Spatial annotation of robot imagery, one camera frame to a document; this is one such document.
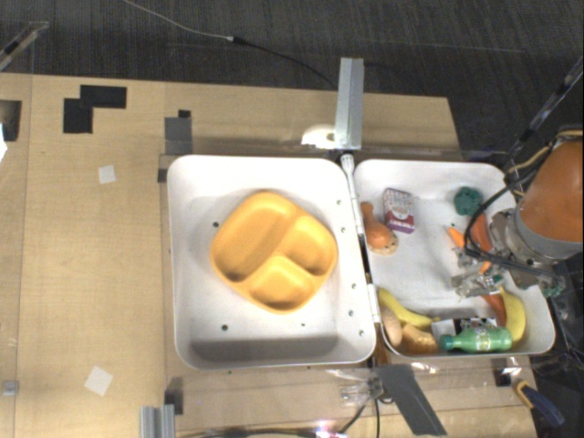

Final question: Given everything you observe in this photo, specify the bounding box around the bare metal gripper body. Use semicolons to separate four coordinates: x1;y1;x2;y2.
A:
488;207;565;294

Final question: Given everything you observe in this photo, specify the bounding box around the orange-red toy sausage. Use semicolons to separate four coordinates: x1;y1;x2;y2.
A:
482;291;508;329

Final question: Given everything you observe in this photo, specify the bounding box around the black and white packet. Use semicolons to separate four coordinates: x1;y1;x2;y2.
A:
451;316;499;337

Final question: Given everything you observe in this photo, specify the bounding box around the white plastic tray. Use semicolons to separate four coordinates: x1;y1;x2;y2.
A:
353;159;558;360
166;154;378;371

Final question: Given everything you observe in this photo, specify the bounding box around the yellow banana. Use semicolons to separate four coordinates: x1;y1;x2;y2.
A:
498;285;527;343
377;287;435;330

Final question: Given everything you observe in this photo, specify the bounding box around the green plastic bottle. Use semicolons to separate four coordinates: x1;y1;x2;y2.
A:
438;325;514;354

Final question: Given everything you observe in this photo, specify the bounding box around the green toy broccoli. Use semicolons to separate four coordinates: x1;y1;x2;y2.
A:
453;186;485;217

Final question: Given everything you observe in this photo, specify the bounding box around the orange toy croissant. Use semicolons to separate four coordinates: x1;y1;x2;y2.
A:
400;323;440;356

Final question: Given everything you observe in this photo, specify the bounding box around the red and white carton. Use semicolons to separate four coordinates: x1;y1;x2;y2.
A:
381;187;418;235

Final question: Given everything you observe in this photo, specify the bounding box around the brown toy chicken drumstick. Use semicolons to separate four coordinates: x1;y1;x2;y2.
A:
360;201;400;256

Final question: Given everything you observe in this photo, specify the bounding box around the tan toy bread roll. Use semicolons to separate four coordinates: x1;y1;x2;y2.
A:
380;307;404;348

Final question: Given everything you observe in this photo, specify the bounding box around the yellow divided plate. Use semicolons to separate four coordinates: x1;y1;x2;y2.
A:
209;190;340;316

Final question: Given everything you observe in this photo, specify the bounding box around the pale wooden board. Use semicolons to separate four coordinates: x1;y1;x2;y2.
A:
162;81;539;438

